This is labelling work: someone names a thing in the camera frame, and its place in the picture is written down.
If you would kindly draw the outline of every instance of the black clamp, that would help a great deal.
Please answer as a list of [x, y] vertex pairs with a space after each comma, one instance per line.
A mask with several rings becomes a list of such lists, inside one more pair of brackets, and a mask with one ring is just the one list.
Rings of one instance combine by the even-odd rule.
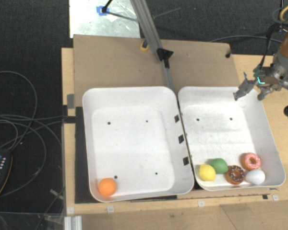
[[172, 56], [172, 54], [174, 54], [173, 51], [169, 51], [163, 48], [159, 48], [157, 49], [157, 54], [159, 56], [159, 59], [162, 61], [164, 61], [165, 64], [165, 68], [169, 69], [169, 62], [168, 59]]

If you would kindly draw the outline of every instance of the yellow lemon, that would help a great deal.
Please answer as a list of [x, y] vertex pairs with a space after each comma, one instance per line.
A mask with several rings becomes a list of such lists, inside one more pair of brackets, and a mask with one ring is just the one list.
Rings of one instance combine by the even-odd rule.
[[216, 171], [209, 164], [202, 164], [198, 172], [203, 181], [214, 181], [216, 178]]

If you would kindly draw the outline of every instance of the toy orange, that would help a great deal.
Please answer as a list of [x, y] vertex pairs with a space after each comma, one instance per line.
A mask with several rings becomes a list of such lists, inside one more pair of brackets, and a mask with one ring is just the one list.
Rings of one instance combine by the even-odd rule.
[[104, 197], [111, 196], [116, 191], [116, 183], [111, 178], [104, 178], [98, 184], [98, 191]]

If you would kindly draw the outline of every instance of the blue tape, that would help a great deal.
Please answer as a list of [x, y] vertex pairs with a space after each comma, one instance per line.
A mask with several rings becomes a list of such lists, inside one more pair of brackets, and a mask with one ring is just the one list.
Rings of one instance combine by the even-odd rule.
[[96, 7], [96, 11], [97, 11], [97, 13], [98, 13], [100, 16], [106, 16], [106, 15], [107, 15], [106, 13], [103, 13], [103, 12], [101, 11], [103, 7], [104, 7], [104, 6], [97, 6], [97, 7]]

